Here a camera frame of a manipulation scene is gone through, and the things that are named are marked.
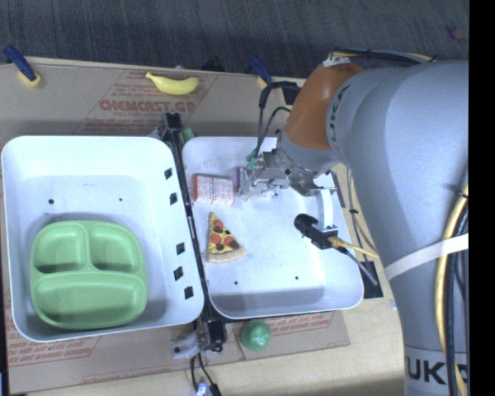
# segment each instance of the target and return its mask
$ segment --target table surface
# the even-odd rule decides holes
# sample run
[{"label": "table surface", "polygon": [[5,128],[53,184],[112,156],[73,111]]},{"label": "table surface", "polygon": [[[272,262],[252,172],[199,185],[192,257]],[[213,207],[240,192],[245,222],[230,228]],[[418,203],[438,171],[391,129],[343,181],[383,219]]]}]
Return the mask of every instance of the table surface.
[{"label": "table surface", "polygon": [[[115,65],[108,64],[36,58],[29,60],[35,66],[37,64],[40,66],[54,64],[69,69],[70,83],[63,84],[63,91],[65,92],[62,95],[61,105],[61,108],[67,107],[66,110],[68,111],[73,110],[73,103],[77,97],[88,99],[87,90],[77,85],[78,78],[74,77],[73,66],[90,67],[93,76],[98,73],[100,68],[117,68]],[[180,73],[174,69],[164,70],[170,73]],[[304,82],[303,79],[287,79],[295,80],[299,85]],[[211,81],[213,86],[202,92],[201,99],[199,101],[187,100],[184,101],[184,106],[177,107],[183,110],[187,109],[185,115],[182,112],[185,126],[190,126],[195,133],[201,135],[255,135],[257,116],[252,115],[252,113],[257,113],[258,95],[262,89],[256,79],[252,75],[213,73],[209,77],[204,77],[203,80]],[[47,118],[44,118],[44,111],[50,110],[50,108],[45,107],[45,92],[39,91],[38,95],[37,92],[27,93],[26,99],[39,101],[40,113],[32,113],[26,117],[15,117],[4,114],[3,110],[0,111],[0,149],[9,139],[19,134],[44,134],[46,130],[52,130],[49,129]],[[97,104],[96,107],[98,108],[100,106],[98,97],[93,98],[93,100],[95,101],[91,105]],[[2,109],[9,107],[12,111],[21,112],[25,104],[26,101],[23,101],[21,97],[8,101],[7,96],[0,93],[0,107]],[[267,112],[270,113],[274,107],[283,104],[284,101],[280,94],[271,95],[267,104]],[[81,118],[83,117],[81,125],[91,127],[92,123],[95,123],[96,112],[92,109],[86,117],[81,115]],[[276,128],[279,125],[282,126],[284,122],[284,116],[277,118]],[[52,127],[57,128],[55,134],[66,133],[65,123],[61,122],[58,126],[54,126],[55,123],[52,124]],[[338,165],[334,168],[334,172],[337,175],[340,190],[345,200],[346,209],[343,210],[345,221],[351,239],[355,242],[356,237],[351,226],[351,214],[347,208],[347,171],[344,166]],[[359,210],[359,201],[357,201],[356,208]],[[364,220],[362,219],[361,222],[366,230]],[[259,394],[275,396],[348,394],[357,396],[371,394],[372,391],[379,396],[403,394],[403,341],[398,311],[395,309],[394,298],[379,260],[375,260],[375,266],[384,297],[364,299],[354,309],[342,311],[351,342],[350,346],[209,366],[207,370],[212,379],[219,385],[222,394],[224,396]],[[200,369],[196,369],[196,377],[197,379],[204,378]],[[43,390],[30,394],[39,396],[79,394],[179,396],[194,393],[190,372],[179,370],[131,379]]]}]

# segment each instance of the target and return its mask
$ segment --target green plate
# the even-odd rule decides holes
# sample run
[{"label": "green plate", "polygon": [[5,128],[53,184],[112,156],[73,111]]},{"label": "green plate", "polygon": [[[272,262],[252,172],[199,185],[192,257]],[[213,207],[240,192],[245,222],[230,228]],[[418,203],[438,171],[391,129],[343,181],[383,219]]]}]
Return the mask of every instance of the green plate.
[{"label": "green plate", "polygon": [[57,328],[90,330],[134,321],[147,304],[139,240],[113,223],[49,224],[31,249],[31,299],[39,317]]}]

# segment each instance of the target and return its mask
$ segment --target yellow banana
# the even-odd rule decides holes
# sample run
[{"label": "yellow banana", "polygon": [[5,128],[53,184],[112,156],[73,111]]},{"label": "yellow banana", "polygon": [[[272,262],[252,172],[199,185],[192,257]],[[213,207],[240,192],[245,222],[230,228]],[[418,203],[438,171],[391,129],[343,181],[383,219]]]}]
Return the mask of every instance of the yellow banana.
[{"label": "yellow banana", "polygon": [[165,78],[163,76],[154,76],[150,72],[147,72],[145,77],[150,79],[159,91],[174,96],[181,96],[188,94],[189,92],[193,92],[196,87],[198,87],[199,82],[196,77],[176,80]]}]

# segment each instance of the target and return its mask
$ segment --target green ball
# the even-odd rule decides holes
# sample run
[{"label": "green ball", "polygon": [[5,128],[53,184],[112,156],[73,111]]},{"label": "green ball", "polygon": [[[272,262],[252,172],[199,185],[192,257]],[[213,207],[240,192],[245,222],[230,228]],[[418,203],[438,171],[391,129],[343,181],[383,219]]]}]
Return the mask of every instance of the green ball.
[{"label": "green ball", "polygon": [[252,351],[261,351],[271,339],[271,330],[262,320],[250,320],[240,336],[242,344]]}]

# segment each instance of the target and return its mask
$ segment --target white stripe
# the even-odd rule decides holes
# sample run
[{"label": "white stripe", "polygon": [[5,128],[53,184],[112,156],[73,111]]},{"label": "white stripe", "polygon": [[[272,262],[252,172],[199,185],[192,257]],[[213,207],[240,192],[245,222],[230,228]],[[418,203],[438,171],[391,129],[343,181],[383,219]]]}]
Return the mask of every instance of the white stripe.
[{"label": "white stripe", "polygon": [[384,268],[387,280],[392,280],[394,277],[409,271],[421,264],[435,260],[443,255],[453,252],[464,251],[469,248],[469,233],[455,236],[437,243],[433,243],[428,247],[418,249],[417,251],[406,255],[403,258],[393,262]]}]

